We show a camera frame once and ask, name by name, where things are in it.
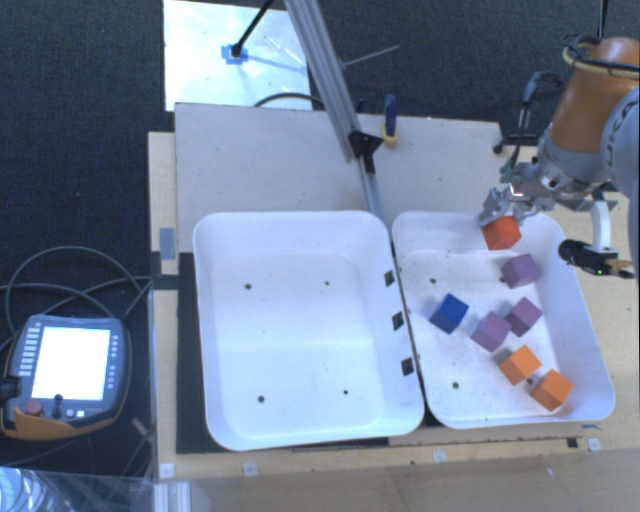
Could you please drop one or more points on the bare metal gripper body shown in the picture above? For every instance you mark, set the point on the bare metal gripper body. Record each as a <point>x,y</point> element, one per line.
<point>552,184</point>

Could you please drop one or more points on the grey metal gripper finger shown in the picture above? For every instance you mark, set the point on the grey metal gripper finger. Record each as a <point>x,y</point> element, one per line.
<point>492,206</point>
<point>528,209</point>

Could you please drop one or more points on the dark orange cube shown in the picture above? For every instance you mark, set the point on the dark orange cube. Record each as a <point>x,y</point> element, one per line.
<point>502,234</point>

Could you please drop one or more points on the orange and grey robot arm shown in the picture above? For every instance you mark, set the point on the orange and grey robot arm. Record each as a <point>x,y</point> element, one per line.
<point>595,105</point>

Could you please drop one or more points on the purple cube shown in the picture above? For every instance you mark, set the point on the purple cube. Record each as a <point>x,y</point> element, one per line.
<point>524,316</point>
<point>491,332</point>
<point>521,271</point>

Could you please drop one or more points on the blue cube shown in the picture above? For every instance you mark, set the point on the blue cube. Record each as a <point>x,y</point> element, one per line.
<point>449,314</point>

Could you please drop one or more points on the white plastic tray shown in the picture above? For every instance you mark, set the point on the white plastic tray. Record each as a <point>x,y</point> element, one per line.
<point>450,365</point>
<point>300,340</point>

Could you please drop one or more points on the pale wood board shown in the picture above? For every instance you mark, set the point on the pale wood board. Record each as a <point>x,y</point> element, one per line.
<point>270,160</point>

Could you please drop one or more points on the black cylinder on white bracket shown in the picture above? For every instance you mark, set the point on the black cylinder on white bracket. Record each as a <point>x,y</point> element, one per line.
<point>585,254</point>

